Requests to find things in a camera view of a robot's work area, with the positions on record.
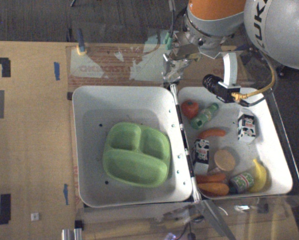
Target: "brown round object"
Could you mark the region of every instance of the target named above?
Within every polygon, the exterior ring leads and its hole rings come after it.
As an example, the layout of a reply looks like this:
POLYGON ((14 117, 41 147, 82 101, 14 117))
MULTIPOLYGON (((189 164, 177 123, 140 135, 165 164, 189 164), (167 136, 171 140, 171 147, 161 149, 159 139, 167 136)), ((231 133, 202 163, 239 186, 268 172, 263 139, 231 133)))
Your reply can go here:
POLYGON ((232 154, 225 149, 220 149, 214 154, 214 161, 216 166, 225 172, 233 170, 236 165, 232 154))

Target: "green plate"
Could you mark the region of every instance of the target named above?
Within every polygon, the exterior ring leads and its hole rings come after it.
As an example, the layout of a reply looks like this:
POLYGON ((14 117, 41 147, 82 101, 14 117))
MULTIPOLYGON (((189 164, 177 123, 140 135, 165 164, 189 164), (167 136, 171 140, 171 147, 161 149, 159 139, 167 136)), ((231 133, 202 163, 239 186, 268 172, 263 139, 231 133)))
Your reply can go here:
POLYGON ((170 161, 170 141, 157 129, 120 122, 107 135, 103 167, 118 181, 139 187, 157 187, 166 181, 170 161))

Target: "orange cylinder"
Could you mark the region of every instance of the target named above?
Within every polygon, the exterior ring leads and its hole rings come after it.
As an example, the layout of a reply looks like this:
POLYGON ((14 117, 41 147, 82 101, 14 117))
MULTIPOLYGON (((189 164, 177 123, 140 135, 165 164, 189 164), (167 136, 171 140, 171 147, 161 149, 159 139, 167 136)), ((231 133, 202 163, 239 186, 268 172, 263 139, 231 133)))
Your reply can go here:
POLYGON ((201 20, 219 20, 244 11, 246 0, 189 0, 188 8, 201 20))

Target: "banana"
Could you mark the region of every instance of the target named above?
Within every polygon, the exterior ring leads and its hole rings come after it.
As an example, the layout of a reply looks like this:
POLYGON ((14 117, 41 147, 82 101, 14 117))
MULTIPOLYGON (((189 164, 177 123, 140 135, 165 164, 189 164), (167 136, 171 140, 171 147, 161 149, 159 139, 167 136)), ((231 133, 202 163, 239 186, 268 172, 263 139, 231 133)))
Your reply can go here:
POLYGON ((254 186, 252 186, 248 191, 250 193, 259 192, 264 188, 267 178, 267 172, 263 165, 261 165, 257 159, 253 159, 255 164, 254 168, 254 186))

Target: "blue tape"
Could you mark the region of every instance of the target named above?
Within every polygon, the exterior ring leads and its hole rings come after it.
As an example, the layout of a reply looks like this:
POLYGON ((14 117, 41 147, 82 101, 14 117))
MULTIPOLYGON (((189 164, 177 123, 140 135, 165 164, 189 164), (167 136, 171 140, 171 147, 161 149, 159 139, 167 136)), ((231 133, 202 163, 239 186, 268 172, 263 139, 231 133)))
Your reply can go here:
POLYGON ((56 81, 61 80, 60 79, 60 64, 58 62, 54 62, 54 73, 56 81))

